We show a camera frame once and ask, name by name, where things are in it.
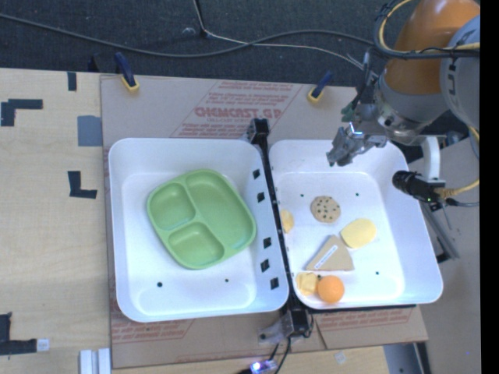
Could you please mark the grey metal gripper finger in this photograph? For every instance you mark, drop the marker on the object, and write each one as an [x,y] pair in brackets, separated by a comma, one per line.
[337,146]
[352,152]

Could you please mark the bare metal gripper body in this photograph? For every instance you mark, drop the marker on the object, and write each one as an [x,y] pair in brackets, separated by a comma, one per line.
[403,130]

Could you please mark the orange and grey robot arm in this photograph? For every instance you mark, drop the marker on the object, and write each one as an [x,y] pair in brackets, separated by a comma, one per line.
[429,41]

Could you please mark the brown chocolate chip biscuit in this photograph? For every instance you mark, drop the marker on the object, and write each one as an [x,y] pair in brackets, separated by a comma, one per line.
[325,209]

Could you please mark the yellow oval toy food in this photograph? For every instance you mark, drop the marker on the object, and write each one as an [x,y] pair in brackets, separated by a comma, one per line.
[358,233]

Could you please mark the yellow crinkled toy food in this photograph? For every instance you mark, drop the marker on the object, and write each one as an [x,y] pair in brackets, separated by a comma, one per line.
[287,221]
[306,283]

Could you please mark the white plastic tray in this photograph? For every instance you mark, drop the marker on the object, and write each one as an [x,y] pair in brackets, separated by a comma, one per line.
[393,248]
[136,248]

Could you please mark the tan triangular toy slice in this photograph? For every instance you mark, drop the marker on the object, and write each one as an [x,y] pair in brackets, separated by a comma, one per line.
[333,257]

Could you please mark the orange ball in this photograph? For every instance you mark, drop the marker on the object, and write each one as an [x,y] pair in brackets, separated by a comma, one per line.
[330,288]

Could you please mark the green divided plate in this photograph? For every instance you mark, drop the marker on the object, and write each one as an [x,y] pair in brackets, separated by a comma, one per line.
[202,216]

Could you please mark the brown cardboard board, red print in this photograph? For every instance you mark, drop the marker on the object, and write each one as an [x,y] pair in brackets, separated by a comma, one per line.
[163,103]

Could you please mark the black cylinder on white bracket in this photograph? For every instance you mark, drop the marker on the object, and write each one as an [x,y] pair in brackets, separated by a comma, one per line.
[415,185]

